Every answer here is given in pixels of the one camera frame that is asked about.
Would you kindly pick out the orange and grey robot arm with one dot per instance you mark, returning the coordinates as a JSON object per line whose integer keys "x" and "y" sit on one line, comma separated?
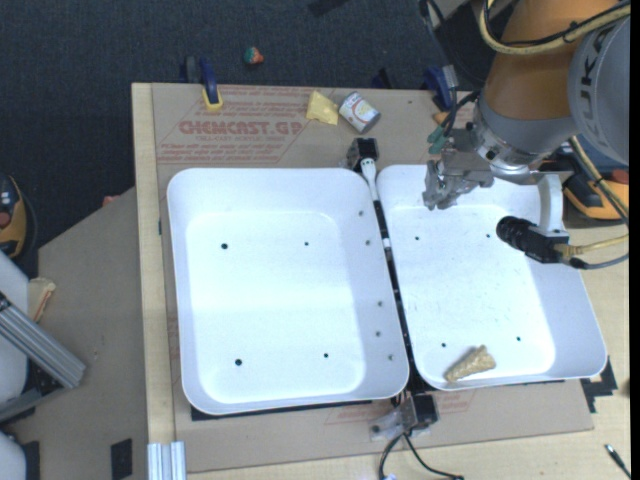
{"x": 535, "y": 73}

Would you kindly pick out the yellow cheese wedge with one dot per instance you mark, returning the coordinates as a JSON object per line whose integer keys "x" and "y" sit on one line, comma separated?
{"x": 321, "y": 109}

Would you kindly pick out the white plastic tray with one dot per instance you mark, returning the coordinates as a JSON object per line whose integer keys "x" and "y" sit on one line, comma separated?
{"x": 280, "y": 293}
{"x": 480, "y": 288}

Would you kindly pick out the beige toy sandwich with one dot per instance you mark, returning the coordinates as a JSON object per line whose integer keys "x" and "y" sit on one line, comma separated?
{"x": 41, "y": 295}

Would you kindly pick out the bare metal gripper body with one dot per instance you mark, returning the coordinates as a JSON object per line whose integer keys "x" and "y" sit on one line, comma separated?
{"x": 467, "y": 160}

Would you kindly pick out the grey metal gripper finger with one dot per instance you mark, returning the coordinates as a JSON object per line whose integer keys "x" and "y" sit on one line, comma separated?
{"x": 454, "y": 192}
{"x": 432, "y": 188}

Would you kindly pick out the small white can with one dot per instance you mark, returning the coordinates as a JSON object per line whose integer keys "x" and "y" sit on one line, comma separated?
{"x": 358, "y": 112}

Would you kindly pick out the green and orange toy food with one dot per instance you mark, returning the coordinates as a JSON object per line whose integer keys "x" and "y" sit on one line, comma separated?
{"x": 253, "y": 56}

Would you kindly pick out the beige ice cream cone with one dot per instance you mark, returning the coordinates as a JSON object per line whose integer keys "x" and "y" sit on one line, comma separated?
{"x": 472, "y": 364}

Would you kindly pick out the thin black and white rod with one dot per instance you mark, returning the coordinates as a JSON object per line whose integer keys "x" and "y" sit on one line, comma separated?
{"x": 395, "y": 278}

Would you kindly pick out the brown cardboard board, red print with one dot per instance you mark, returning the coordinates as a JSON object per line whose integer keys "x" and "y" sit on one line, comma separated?
{"x": 240, "y": 138}

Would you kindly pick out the small orange toy food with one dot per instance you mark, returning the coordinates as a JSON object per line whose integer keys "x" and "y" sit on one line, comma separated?
{"x": 440, "y": 117}

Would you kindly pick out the black cylinder on white bracket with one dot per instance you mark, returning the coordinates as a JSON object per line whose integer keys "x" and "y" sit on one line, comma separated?
{"x": 530, "y": 238}

